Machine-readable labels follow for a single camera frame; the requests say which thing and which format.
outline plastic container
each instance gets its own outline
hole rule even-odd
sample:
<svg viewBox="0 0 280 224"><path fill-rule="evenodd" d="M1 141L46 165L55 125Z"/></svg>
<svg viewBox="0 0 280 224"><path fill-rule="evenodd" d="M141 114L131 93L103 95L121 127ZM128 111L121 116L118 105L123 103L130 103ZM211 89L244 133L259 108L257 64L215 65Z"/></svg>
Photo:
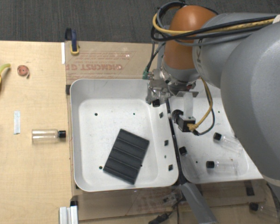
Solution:
<svg viewBox="0 0 280 224"><path fill-rule="evenodd" d="M235 137L222 135L220 133L214 133L213 140L221 147L236 153L241 153L244 150L239 140Z"/></svg>
<svg viewBox="0 0 280 224"><path fill-rule="evenodd" d="M215 160L206 161L206 168L208 173L216 174L232 174L237 175L238 173L238 162L233 160Z"/></svg>
<svg viewBox="0 0 280 224"><path fill-rule="evenodd" d="M43 141L59 141L59 139L66 138L66 131L57 129L33 129L32 142Z"/></svg>
<svg viewBox="0 0 280 224"><path fill-rule="evenodd" d="M249 203L249 210L262 219L280 221L280 209L267 203Z"/></svg>

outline dark floor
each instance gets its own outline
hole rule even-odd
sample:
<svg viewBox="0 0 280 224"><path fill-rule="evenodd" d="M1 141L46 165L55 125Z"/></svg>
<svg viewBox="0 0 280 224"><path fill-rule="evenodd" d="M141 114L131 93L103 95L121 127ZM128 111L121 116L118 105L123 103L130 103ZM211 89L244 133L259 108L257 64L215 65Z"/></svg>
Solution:
<svg viewBox="0 0 280 224"><path fill-rule="evenodd" d="M157 7L173 0L0 0L0 40L150 42ZM280 0L186 0L219 13L280 13Z"/></svg>

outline white strip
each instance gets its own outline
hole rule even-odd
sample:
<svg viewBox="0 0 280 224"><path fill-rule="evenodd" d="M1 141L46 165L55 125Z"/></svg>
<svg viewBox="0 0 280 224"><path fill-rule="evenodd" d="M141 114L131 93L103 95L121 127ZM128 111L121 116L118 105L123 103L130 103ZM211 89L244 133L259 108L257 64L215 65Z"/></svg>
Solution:
<svg viewBox="0 0 280 224"><path fill-rule="evenodd" d="M61 43L61 59L62 59L62 64L65 64L65 43Z"/></svg>
<svg viewBox="0 0 280 224"><path fill-rule="evenodd" d="M275 17L273 24L280 21L280 14Z"/></svg>
<svg viewBox="0 0 280 224"><path fill-rule="evenodd" d="M268 183L270 183L274 186L280 187L280 180L276 180L276 179L264 176L263 174L262 174L262 176Z"/></svg>
<svg viewBox="0 0 280 224"><path fill-rule="evenodd" d="M20 118L21 112L14 111L14 134L18 134L21 132Z"/></svg>

